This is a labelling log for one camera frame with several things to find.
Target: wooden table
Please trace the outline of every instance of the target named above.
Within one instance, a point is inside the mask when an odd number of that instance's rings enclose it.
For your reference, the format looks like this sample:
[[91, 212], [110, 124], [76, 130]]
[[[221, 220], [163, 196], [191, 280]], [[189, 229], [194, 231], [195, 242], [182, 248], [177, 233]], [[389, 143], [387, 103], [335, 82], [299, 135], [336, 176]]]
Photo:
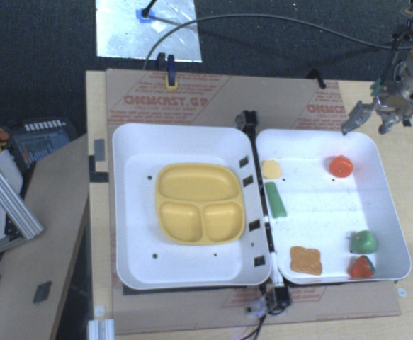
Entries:
[[[86, 76], [88, 96], [89, 154], [94, 154], [94, 140], [107, 137], [106, 124], [106, 74], [88, 72]], [[339, 88], [346, 112], [357, 101], [369, 101], [370, 82], [340, 81]], [[412, 127], [396, 125], [391, 133], [378, 134], [380, 118], [374, 114], [358, 131], [371, 137], [378, 146], [381, 160], [400, 218], [404, 236], [412, 257], [412, 271], [397, 284], [406, 297], [400, 298], [402, 315], [370, 319], [351, 319], [301, 324], [271, 324], [263, 326], [259, 339], [413, 339], [413, 120]], [[107, 158], [96, 162], [97, 171], [107, 171]], [[91, 203], [91, 253], [93, 261], [93, 302], [103, 305], [105, 313], [95, 319], [112, 317], [110, 218], [108, 184], [90, 185]], [[172, 331], [151, 334], [117, 336], [119, 340], [157, 339], [240, 339], [253, 328], [230, 327], [195, 331]]]
[[[0, 339], [55, 339], [87, 221], [86, 135], [36, 164], [26, 192], [41, 234], [0, 260]], [[34, 301], [38, 288], [47, 298]]]

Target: toy food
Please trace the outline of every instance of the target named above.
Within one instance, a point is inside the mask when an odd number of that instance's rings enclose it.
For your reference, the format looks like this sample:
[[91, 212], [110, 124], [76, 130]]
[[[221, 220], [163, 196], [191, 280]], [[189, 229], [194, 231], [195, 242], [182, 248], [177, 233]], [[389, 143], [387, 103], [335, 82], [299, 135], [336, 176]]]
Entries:
[[319, 276], [322, 273], [321, 253], [317, 249], [292, 246], [291, 270]]
[[264, 184], [266, 194], [268, 194], [269, 206], [271, 207], [271, 213], [274, 218], [286, 217], [286, 209], [283, 205], [282, 198], [278, 193], [276, 183], [270, 181]]
[[369, 230], [362, 230], [351, 238], [351, 251], [357, 254], [370, 254], [376, 251], [378, 242]]
[[282, 176], [282, 170], [277, 161], [265, 160], [261, 163], [261, 173], [267, 179], [278, 179]]
[[370, 278], [375, 273], [375, 266], [367, 256], [360, 256], [349, 269], [352, 278]]
[[171, 164], [156, 180], [157, 219], [179, 244], [225, 244], [241, 237], [244, 199], [237, 176], [215, 164]]
[[339, 155], [331, 161], [329, 171], [337, 178], [346, 178], [353, 172], [353, 163], [343, 155]]

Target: orange toy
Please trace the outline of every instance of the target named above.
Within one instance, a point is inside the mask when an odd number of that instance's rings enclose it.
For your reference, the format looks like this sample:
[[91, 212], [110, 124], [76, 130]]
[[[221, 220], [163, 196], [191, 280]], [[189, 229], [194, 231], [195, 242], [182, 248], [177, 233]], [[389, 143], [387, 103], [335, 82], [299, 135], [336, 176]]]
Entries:
[[329, 170], [337, 178], [346, 178], [353, 172], [353, 163], [347, 157], [339, 155], [331, 161]]
[[375, 273], [375, 267], [367, 256], [360, 256], [349, 269], [352, 278], [370, 278]]

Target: yellow plate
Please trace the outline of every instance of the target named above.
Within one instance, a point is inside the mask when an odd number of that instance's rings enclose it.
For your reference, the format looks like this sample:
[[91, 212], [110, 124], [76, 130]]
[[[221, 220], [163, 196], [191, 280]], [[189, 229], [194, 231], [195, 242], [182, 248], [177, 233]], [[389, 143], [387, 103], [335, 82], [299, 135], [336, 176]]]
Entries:
[[245, 212], [239, 179], [214, 164], [165, 166], [156, 181], [157, 218], [179, 244], [224, 244], [241, 237]]

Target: wire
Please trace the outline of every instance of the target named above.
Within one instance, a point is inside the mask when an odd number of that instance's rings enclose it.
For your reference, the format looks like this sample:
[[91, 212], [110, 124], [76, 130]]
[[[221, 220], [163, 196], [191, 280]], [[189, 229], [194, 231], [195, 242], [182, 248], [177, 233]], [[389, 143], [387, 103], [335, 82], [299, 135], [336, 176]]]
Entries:
[[392, 40], [392, 49], [390, 51], [389, 60], [387, 61], [383, 73], [380, 75], [379, 85], [383, 85], [389, 75], [390, 68], [393, 66], [395, 59], [398, 55], [398, 50], [400, 48], [400, 43], [404, 40], [412, 39], [413, 31], [406, 25], [402, 26], [394, 35]]
[[180, 29], [183, 29], [183, 28], [185, 28], [189, 25], [200, 23], [200, 22], [203, 22], [203, 21], [212, 21], [212, 20], [229, 19], [229, 18], [269, 18], [269, 19], [276, 19], [276, 20], [282, 20], [282, 21], [289, 21], [291, 23], [297, 23], [297, 24], [301, 24], [301, 25], [304, 25], [304, 26], [309, 26], [311, 28], [319, 29], [319, 30], [328, 32], [330, 34], [337, 35], [340, 38], [351, 40], [355, 43], [367, 45], [369, 47], [375, 47], [375, 48], [378, 48], [378, 49], [386, 49], [386, 50], [392, 49], [392, 47], [389, 46], [389, 45], [373, 44], [371, 42], [366, 42], [365, 40], [361, 40], [361, 39], [358, 39], [358, 38], [353, 38], [349, 35], [337, 32], [337, 31], [332, 30], [332, 29], [325, 28], [323, 26], [320, 26], [320, 25], [317, 25], [317, 24], [314, 24], [314, 23], [309, 23], [308, 21], [302, 21], [302, 20], [299, 20], [299, 19], [289, 18], [287, 16], [270, 15], [270, 14], [256, 14], [256, 13], [227, 14], [227, 15], [205, 16], [203, 18], [193, 19], [191, 21], [187, 21], [187, 22], [182, 23], [182, 24], [176, 26], [175, 28], [171, 29], [168, 33], [166, 33], [165, 35], [160, 37], [160, 39], [158, 39], [158, 41], [156, 41], [156, 43], [152, 46], [151, 50], [149, 51], [149, 53], [148, 53], [148, 55], [145, 59], [145, 62], [143, 63], [143, 69], [147, 68], [149, 58], [151, 57], [152, 53], [156, 50], [156, 48], [159, 46], [159, 44], [162, 43], [164, 40], [166, 40], [171, 34], [175, 33], [176, 31], [178, 31]]
[[283, 307], [277, 307], [276, 309], [272, 309], [271, 311], [268, 312], [268, 314], [272, 316], [278, 316], [279, 314], [283, 313], [285, 311], [285, 308]]
[[262, 316], [261, 319], [260, 319], [260, 322], [258, 323], [258, 326], [256, 327], [256, 329], [254, 331], [252, 331], [249, 335], [246, 335], [245, 337], [243, 337], [239, 340], [250, 339], [253, 335], [254, 335], [254, 338], [252, 340], [258, 339], [258, 336], [260, 335], [260, 331], [261, 331], [261, 328], [263, 327], [263, 323], [264, 323], [265, 319], [266, 319], [266, 315]]

